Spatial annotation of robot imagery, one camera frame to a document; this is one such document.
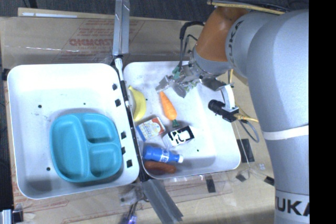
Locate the black and white carton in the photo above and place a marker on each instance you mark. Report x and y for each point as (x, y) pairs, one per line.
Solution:
(181, 136)

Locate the white plastic tray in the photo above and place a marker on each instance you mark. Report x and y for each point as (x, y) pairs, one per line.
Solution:
(34, 139)
(218, 144)

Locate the blue divided plate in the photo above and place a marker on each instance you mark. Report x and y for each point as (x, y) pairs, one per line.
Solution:
(84, 149)

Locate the red-brown sausage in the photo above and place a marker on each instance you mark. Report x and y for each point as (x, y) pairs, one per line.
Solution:
(160, 168)

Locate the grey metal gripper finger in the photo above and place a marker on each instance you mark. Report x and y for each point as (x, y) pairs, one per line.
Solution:
(163, 83)
(180, 91)

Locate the blue bottle white cap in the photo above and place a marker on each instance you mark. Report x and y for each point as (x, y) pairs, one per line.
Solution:
(157, 154)

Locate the black cylinder on white bracket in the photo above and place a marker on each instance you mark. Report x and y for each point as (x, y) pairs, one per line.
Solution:
(219, 108)

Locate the brown cardboard board red print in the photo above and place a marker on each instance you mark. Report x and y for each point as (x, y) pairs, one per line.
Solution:
(52, 42)

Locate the orange and white carton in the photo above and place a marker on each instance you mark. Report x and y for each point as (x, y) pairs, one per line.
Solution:
(151, 129)

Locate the yellow banana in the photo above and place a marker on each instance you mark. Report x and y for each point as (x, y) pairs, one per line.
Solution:
(140, 106)

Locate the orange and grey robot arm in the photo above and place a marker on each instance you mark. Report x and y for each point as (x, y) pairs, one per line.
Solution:
(278, 65)

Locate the orange carrot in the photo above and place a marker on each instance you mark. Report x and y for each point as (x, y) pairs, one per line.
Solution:
(168, 108)

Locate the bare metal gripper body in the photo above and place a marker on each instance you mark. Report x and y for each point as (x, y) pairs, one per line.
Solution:
(189, 73)

